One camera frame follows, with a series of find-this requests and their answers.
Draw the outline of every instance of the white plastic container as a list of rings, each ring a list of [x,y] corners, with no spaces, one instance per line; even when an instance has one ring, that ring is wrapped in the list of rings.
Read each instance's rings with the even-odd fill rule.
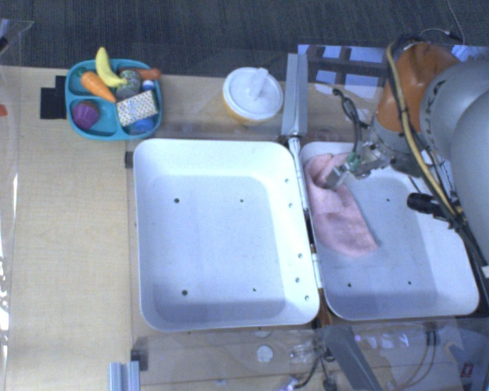
[[[222,95],[227,113],[239,123],[270,120],[283,106],[279,82],[264,68],[239,68],[226,78]]]
[[[351,149],[311,143],[302,161]],[[134,153],[141,310],[154,328],[301,325],[471,313],[478,289],[458,236],[407,209],[392,169],[347,185],[379,250],[312,256],[295,164],[277,143],[149,139]]]

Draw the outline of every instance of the black object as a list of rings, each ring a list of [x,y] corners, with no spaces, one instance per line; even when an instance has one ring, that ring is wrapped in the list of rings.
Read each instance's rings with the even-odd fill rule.
[[[446,219],[440,205],[432,195],[413,192],[407,197],[407,206],[411,210],[415,210],[419,213],[432,214],[435,218],[442,220]]]
[[[348,326],[326,326],[320,331],[320,334],[326,348],[335,357],[352,389],[382,391],[381,385]]]
[[[2,52],[2,50],[4,50],[7,47],[7,45],[9,45],[9,41],[5,36],[2,36],[0,38],[0,52]]]
[[[130,351],[130,361],[139,362],[140,371],[148,371],[148,338],[140,337]]]
[[[324,391],[338,391],[337,385],[332,379],[326,378],[323,382]]]
[[[55,88],[41,89],[40,119],[67,119],[65,77],[56,76]]]
[[[134,168],[134,153],[133,152],[125,152],[125,168],[132,169]]]

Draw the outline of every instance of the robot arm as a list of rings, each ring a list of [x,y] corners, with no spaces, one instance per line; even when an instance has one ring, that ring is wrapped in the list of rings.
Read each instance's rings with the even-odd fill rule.
[[[443,47],[421,42],[405,49],[395,64],[418,145],[448,161],[454,200],[489,263],[489,62],[460,63]],[[328,176],[330,188],[350,174],[365,178],[387,165],[421,175],[389,85],[355,146],[345,166]]]

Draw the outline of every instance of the blue divided tray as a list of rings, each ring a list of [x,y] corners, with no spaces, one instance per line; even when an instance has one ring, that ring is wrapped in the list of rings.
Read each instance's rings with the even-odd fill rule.
[[[131,59],[111,59],[110,61],[113,71],[117,71],[119,68],[150,68],[148,65],[142,62],[133,61]],[[78,134],[84,138],[96,140],[127,140],[146,138],[156,131],[163,116],[161,90],[157,81],[154,81],[154,84],[156,85],[156,89],[154,91],[156,93],[158,113],[155,116],[152,116],[154,126],[146,133],[130,134],[129,129],[121,126],[117,115],[116,104],[92,95],[82,86],[78,73],[83,68],[96,72],[95,61],[83,61],[74,65],[69,70],[67,79],[65,80],[65,106],[67,108],[67,118],[73,129]],[[83,130],[76,126],[72,114],[73,107],[85,100],[94,102],[99,110],[99,120],[88,130]]]

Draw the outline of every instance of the yellow cup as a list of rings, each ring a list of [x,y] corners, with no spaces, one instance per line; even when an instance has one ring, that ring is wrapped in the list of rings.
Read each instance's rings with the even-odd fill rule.
[[[243,125],[270,120],[284,99],[279,82],[264,68],[232,71],[222,86],[222,95],[228,115]]]

